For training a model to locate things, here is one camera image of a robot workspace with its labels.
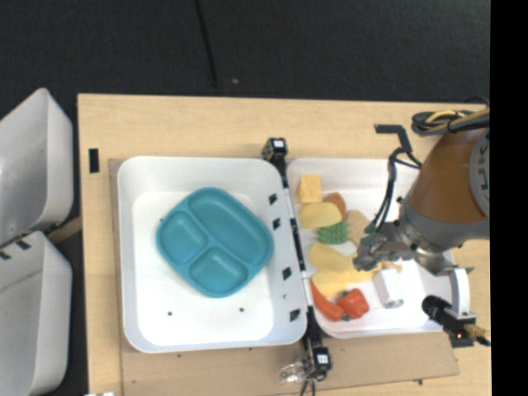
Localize red-orange bell pepper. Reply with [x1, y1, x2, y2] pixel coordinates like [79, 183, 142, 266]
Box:
[337, 288, 370, 321]

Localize green grapes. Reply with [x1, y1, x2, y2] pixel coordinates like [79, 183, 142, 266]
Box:
[317, 220, 351, 246]

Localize black cylinder on white bracket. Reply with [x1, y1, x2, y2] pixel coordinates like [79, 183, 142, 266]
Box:
[421, 264, 478, 348]

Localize yellow pizza slice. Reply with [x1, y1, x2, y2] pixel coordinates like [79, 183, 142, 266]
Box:
[310, 266, 385, 299]

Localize yellow banana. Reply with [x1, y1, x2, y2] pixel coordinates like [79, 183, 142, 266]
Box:
[309, 241, 356, 273]

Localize orange-brown bread roll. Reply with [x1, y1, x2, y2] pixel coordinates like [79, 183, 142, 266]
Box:
[323, 191, 348, 219]

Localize blue divided plate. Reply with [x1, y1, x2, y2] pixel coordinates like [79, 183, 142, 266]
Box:
[155, 186, 276, 299]

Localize yellow lemon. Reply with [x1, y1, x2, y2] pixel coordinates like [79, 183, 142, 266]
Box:
[299, 201, 344, 229]

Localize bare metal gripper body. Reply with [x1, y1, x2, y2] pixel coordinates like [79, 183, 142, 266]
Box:
[361, 222, 456, 276]

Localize beige biscuit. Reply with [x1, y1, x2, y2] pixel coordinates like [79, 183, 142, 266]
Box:
[345, 209, 373, 248]

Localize thin black and white rod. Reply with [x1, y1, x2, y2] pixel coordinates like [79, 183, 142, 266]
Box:
[270, 154, 323, 348]

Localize black block with thin wires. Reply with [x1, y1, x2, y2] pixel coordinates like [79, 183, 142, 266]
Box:
[309, 346, 332, 371]
[261, 137, 289, 161]

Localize white plastic tray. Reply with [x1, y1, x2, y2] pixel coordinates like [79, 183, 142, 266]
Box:
[285, 157, 472, 340]
[117, 155, 310, 355]

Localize orange carrot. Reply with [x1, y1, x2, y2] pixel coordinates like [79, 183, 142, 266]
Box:
[309, 280, 346, 323]

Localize yellow cheese wedge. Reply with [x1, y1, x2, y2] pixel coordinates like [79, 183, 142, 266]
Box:
[297, 173, 323, 205]

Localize small white can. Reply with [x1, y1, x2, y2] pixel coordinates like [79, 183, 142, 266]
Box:
[372, 267, 406, 309]

